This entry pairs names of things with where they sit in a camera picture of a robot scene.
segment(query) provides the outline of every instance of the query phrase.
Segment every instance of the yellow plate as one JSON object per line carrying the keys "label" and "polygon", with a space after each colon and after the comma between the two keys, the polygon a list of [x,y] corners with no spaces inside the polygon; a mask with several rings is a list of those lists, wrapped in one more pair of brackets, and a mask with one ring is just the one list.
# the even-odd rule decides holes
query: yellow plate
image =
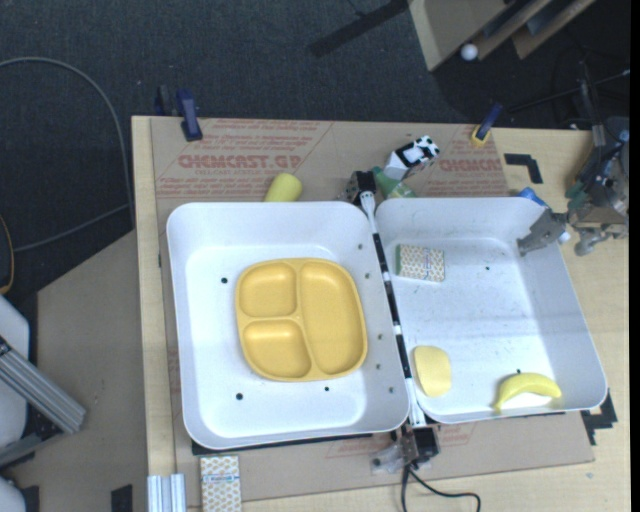
{"label": "yellow plate", "polygon": [[263,377],[342,377],[367,355],[358,290],[332,261],[291,258],[252,265],[240,275],[235,302],[245,359]]}

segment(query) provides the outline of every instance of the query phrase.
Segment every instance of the toy banana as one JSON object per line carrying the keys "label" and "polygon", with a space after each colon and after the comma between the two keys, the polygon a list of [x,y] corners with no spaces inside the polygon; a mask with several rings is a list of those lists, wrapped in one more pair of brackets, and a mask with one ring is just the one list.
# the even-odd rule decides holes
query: toy banana
{"label": "toy banana", "polygon": [[497,410],[513,397],[522,393],[536,393],[538,395],[558,398],[562,396],[562,391],[556,382],[540,373],[516,373],[505,379],[498,389],[498,400],[494,404]]}

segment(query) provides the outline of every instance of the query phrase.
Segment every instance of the patterned block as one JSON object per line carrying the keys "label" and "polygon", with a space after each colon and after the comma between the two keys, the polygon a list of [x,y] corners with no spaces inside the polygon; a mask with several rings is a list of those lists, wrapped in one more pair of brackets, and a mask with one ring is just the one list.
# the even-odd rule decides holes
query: patterned block
{"label": "patterned block", "polygon": [[202,457],[200,482],[203,512],[241,512],[240,466],[238,457]]}
{"label": "patterned block", "polygon": [[400,244],[396,247],[396,274],[423,281],[444,281],[444,251]]}

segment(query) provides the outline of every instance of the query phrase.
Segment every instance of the wooden table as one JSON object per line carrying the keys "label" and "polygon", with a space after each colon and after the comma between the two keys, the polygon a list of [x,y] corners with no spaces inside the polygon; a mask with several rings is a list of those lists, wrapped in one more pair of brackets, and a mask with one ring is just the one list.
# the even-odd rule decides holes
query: wooden table
{"label": "wooden table", "polygon": [[[150,120],[144,116],[132,120],[147,453],[149,474],[168,476],[176,472],[176,454],[158,266]],[[564,191],[588,154],[590,133],[495,128],[492,135],[499,154],[531,154],[537,160],[544,184],[536,185],[536,191],[552,209],[565,211]],[[522,168],[505,166],[505,174],[512,190],[531,185]],[[576,239],[574,234],[572,241],[562,246],[562,253],[607,375],[618,422],[613,429],[597,432],[592,463],[435,483],[445,492],[478,493],[483,510],[631,509],[628,239],[599,244],[586,257],[574,254]],[[407,500],[410,510],[473,510],[475,506],[470,499],[446,500],[426,493],[417,484],[409,485]],[[400,510],[400,488],[381,486],[253,501],[243,507],[246,511]]]}

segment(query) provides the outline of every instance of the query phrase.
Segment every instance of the white ball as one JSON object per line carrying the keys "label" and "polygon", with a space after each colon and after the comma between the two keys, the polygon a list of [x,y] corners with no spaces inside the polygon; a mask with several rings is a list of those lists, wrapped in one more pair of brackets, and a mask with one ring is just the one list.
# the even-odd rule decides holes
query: white ball
{"label": "white ball", "polygon": [[475,44],[467,43],[460,49],[460,56],[464,60],[473,60],[478,56],[478,47]]}

